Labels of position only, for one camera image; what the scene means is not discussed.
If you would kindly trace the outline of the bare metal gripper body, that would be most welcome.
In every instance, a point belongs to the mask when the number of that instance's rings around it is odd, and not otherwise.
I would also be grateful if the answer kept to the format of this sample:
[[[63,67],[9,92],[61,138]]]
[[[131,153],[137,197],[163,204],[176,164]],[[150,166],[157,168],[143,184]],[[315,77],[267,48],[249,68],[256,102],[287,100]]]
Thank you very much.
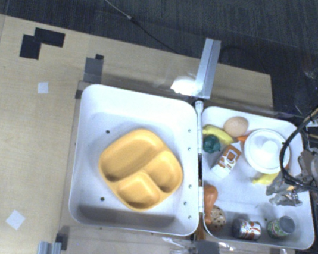
[[[296,189],[308,190],[318,195],[318,152],[302,151],[298,157],[301,172],[286,176],[286,183]]]

